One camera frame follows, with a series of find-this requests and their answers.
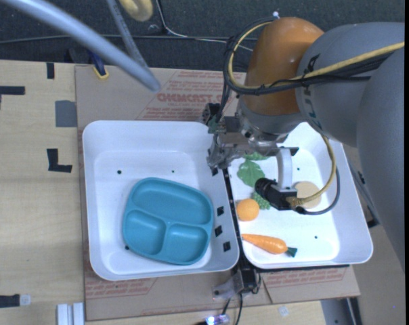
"cardboard box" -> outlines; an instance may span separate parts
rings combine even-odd
[[[83,224],[83,259],[86,318],[106,320],[134,316],[220,310],[226,300],[215,299],[213,287],[231,277],[231,271],[111,282],[98,277],[89,262],[87,209],[81,145],[84,128],[98,120],[200,121],[207,103],[219,103],[221,72],[152,69],[162,89],[150,93],[122,70],[107,66],[110,76],[98,79],[92,66],[76,66],[79,169]],[[242,82],[244,74],[236,73]],[[233,115],[237,100],[225,113]],[[350,266],[295,269],[261,273],[262,285],[244,306],[293,303],[360,294]],[[237,307],[236,301],[230,307]]]

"wooden table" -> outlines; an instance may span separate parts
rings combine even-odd
[[[0,309],[0,324],[55,324],[56,306],[84,302],[77,128],[56,127],[55,102],[75,101],[74,65],[0,60],[0,295],[29,294],[31,304]],[[71,173],[48,171],[47,149]],[[245,307],[240,324],[325,325],[320,301]],[[237,309],[229,310],[232,319]],[[208,311],[99,321],[98,325],[193,324]]]

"toy orange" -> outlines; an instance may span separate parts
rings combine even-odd
[[[246,198],[238,202],[236,206],[236,213],[239,220],[250,221],[257,218],[259,215],[260,206],[256,200],[252,198]]]

